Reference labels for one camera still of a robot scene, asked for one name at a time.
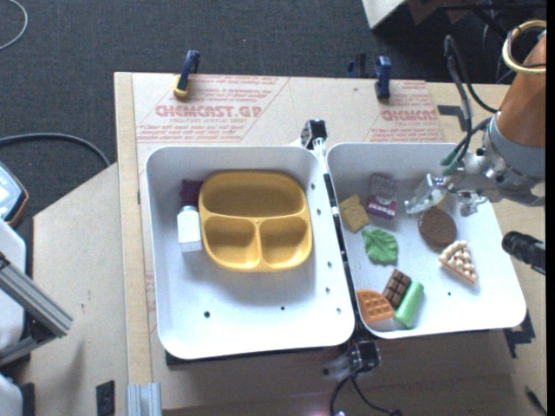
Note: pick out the brown chocolate bar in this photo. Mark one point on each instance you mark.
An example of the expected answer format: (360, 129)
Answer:
(396, 288)

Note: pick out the yellow divided plate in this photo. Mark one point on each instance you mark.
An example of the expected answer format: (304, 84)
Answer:
(256, 193)

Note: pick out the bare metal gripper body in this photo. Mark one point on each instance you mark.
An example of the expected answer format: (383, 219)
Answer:
(498, 182)

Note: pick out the brown round biscuit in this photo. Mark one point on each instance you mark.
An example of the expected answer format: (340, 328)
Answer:
(438, 230)

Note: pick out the white bottle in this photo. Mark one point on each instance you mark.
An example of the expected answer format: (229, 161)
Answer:
(189, 230)

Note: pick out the pie slice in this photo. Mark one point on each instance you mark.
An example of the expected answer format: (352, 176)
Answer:
(460, 261)

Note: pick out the green lettuce leaf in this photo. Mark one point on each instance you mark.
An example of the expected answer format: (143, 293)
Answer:
(380, 247)

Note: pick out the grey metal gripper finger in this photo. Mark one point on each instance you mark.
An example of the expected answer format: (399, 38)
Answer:
(422, 195)
(472, 204)

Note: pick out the orange waffle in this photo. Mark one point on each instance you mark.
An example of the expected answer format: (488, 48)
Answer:
(374, 306)

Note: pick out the brown cardboard board red print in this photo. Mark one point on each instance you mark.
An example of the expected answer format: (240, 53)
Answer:
(277, 102)

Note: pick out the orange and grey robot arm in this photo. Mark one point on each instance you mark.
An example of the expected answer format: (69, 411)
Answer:
(522, 115)

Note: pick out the purple carton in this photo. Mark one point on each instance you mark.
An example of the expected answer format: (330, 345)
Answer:
(381, 195)

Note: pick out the black cylinder on white bracket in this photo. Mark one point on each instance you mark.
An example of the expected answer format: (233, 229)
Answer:
(522, 246)

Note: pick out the green cylinder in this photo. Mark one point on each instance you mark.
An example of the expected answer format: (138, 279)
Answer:
(409, 303)

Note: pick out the yellow cheese slice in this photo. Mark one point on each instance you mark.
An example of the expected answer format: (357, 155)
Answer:
(353, 214)

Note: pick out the white plastic tray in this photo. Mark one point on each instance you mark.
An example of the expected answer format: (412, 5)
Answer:
(243, 319)
(485, 301)

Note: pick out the dark purple packet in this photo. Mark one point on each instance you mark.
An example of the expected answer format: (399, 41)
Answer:
(190, 191)

